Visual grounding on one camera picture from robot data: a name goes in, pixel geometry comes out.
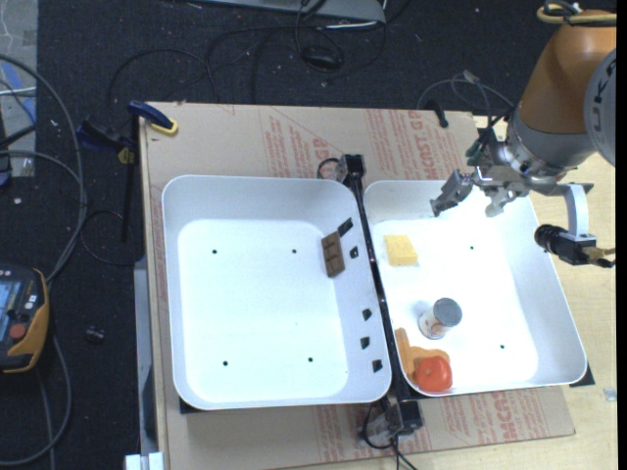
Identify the brown cardboard board red print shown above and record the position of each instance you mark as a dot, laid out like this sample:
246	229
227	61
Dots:
220	140

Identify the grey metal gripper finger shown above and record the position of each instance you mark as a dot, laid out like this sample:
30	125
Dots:
450	191
500	202

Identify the yellow sponge block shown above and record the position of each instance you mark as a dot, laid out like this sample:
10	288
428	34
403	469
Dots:
400	250

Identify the black cylinder on white bracket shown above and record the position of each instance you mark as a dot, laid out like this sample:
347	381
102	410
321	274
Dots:
568	245

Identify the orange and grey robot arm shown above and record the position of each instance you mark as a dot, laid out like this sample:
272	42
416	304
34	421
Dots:
563	86

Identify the red toy tomato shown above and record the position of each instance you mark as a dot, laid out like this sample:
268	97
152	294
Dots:
433	375

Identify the brown chocolate bar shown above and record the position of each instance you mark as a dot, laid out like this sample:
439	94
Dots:
333	254

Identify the thin black rod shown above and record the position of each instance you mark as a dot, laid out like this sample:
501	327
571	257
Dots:
374	262

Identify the white can with grey top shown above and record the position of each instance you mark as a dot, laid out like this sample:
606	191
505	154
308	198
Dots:
438	318

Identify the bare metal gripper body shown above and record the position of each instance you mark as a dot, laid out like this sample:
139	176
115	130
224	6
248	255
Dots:
504	172

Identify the orange toy carrot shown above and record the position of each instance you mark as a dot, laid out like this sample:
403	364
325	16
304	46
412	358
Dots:
406	350

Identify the white plastic tray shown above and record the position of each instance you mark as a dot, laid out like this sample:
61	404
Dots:
485	301
259	306

